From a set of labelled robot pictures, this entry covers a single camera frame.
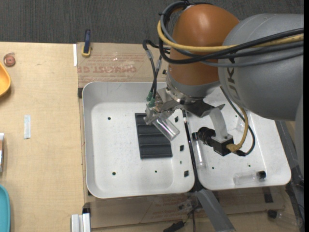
orange bowl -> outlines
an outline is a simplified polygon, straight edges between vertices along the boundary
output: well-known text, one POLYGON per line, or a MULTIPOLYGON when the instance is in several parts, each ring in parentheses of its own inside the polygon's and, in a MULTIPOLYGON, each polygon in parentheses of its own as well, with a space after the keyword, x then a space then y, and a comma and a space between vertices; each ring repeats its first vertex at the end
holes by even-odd
POLYGON ((4 95, 11 86, 11 78, 0 62, 0 96, 4 95))

